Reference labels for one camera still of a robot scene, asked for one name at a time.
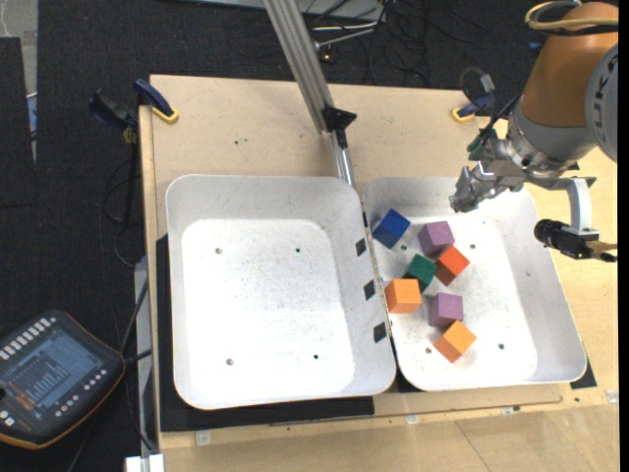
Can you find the purple cube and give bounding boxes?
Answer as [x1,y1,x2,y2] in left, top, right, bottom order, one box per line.
[428,291,465,328]
[417,220,456,258]

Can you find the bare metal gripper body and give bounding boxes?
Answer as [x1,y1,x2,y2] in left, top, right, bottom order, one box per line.
[472,138,566,194]

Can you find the thin black and white rod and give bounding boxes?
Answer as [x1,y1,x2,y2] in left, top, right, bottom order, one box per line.
[363,208,394,343]

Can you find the red cube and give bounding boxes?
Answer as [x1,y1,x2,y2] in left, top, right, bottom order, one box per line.
[434,245,472,287]

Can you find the blue cube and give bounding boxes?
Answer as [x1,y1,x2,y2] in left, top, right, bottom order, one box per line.
[372,207,412,250]

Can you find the white plastic tray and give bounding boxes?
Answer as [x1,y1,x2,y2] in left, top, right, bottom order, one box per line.
[165,173,398,411]
[362,176,589,393]

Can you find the orange cube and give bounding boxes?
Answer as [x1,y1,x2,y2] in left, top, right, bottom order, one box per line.
[432,320,478,364]
[384,277,424,315]

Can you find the green cube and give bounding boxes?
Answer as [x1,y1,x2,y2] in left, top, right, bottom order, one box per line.
[403,254,438,292]

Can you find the black cylinder on white bracket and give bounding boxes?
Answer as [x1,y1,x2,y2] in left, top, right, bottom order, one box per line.
[534,176,601,261]

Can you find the pale wood board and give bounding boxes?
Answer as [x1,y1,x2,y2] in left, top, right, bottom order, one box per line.
[139,74,619,451]

